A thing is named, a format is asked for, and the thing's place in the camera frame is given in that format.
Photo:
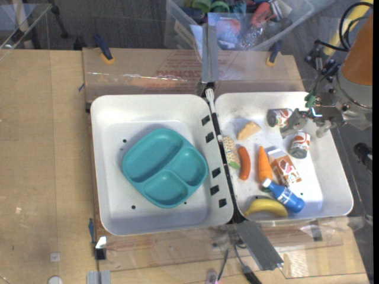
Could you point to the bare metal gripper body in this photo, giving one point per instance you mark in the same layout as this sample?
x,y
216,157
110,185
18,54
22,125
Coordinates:
x,y
331,109

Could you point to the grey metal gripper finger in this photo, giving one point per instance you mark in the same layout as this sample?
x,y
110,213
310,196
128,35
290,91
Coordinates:
x,y
325,128
294,121

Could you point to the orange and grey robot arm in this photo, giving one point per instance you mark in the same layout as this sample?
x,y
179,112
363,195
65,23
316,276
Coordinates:
x,y
359,55

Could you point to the red and white small can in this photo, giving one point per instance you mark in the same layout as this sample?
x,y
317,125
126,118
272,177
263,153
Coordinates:
x,y
300,145
279,117

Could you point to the orange and white carton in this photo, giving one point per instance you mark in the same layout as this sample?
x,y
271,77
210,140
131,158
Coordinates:
x,y
285,167

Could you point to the white plastic tray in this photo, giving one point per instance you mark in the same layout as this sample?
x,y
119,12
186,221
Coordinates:
x,y
112,170
322,176

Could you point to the orange carrot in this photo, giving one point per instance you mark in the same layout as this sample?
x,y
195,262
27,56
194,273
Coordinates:
x,y
264,166

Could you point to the orange sausage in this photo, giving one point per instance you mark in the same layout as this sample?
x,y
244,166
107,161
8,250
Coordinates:
x,y
244,163

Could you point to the yellow corn cob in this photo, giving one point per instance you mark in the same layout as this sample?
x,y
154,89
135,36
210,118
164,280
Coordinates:
x,y
231,151

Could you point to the blue bottle white cap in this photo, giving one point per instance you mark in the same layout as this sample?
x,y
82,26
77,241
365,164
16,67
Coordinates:
x,y
285,198

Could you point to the yellow banana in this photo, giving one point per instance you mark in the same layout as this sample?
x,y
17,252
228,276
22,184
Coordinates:
x,y
266,206

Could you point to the teal divided plate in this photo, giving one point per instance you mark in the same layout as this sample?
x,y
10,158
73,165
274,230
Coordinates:
x,y
164,167

